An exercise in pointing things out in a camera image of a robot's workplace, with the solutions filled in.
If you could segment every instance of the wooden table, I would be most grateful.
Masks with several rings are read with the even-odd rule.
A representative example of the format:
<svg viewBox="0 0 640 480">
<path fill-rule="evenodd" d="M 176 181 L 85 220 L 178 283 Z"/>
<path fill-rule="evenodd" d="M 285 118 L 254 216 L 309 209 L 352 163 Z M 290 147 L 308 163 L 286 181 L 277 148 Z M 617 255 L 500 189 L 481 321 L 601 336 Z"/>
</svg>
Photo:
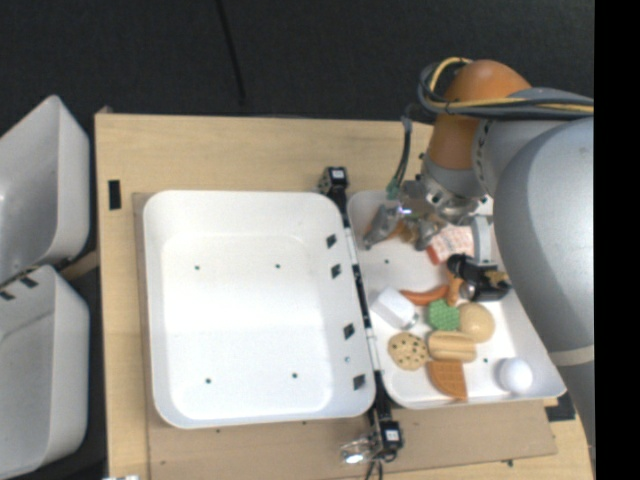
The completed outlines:
<svg viewBox="0 0 640 480">
<path fill-rule="evenodd" d="M 419 172 L 430 133 L 416 127 L 407 172 Z M 330 165 L 347 168 L 352 193 L 382 189 L 399 160 L 401 124 L 97 114 L 95 134 L 109 474 L 361 478 L 364 468 L 341 464 L 338 447 L 366 430 L 364 418 L 176 434 L 158 417 L 145 390 L 132 197 L 166 189 L 306 191 Z M 390 478 L 590 478 L 579 422 L 550 426 L 541 401 L 394 416 L 407 444 L 386 466 Z M 522 460 L 500 462 L 510 459 Z"/>
</svg>

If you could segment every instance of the empty white tray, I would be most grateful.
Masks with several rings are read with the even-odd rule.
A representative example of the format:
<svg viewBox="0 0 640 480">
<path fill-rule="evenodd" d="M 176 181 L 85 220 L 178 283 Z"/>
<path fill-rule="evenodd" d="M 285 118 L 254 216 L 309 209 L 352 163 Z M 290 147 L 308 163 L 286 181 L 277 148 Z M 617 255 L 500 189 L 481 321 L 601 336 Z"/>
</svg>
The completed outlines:
<svg viewBox="0 0 640 480">
<path fill-rule="evenodd" d="M 387 286 L 397 290 L 425 291 L 445 284 L 445 266 L 434 266 L 426 252 L 417 252 L 413 246 L 392 238 L 366 250 L 362 237 L 380 204 L 390 204 L 385 193 L 360 192 L 349 201 L 348 212 L 356 237 L 357 255 L 369 305 Z M 492 241 L 492 256 L 501 264 L 499 252 Z M 535 332 L 518 297 L 512 290 L 507 297 L 483 305 L 496 321 L 496 331 L 486 343 L 477 345 L 478 358 L 464 365 L 469 394 L 466 403 L 478 404 L 506 400 L 553 398 L 565 391 L 560 374 L 551 362 L 544 345 Z M 423 309 L 417 308 L 419 323 L 409 332 L 422 338 L 432 331 L 425 323 Z M 441 407 L 452 399 L 440 393 L 430 382 L 426 368 L 416 371 L 400 369 L 387 351 L 389 338 L 400 332 L 376 313 L 371 321 L 376 335 L 376 346 L 383 370 L 383 380 L 389 396 L 398 404 L 410 409 Z M 526 360 L 533 369 L 531 388 L 521 395 L 504 391 L 496 380 L 499 363 L 510 357 Z"/>
<path fill-rule="evenodd" d="M 31 472 L 80 446 L 89 365 L 88 307 L 52 267 L 3 290 L 0 479 Z"/>
<path fill-rule="evenodd" d="M 153 399 L 208 427 L 364 413 L 375 395 L 337 207 L 168 191 L 142 212 Z"/>
<path fill-rule="evenodd" d="M 79 254 L 89 218 L 89 140 L 50 96 L 0 138 L 0 283 Z"/>
</svg>

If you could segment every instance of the white ball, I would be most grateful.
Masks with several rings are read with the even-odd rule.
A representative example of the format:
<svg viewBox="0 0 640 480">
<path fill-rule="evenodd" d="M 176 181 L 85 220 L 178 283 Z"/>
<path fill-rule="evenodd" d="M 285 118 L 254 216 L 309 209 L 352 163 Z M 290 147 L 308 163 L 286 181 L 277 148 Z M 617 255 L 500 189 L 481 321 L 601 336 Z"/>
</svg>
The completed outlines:
<svg viewBox="0 0 640 480">
<path fill-rule="evenodd" d="M 522 395 L 533 384 L 533 371 L 524 359 L 519 357 L 505 359 L 499 366 L 498 382 L 502 389 Z"/>
</svg>

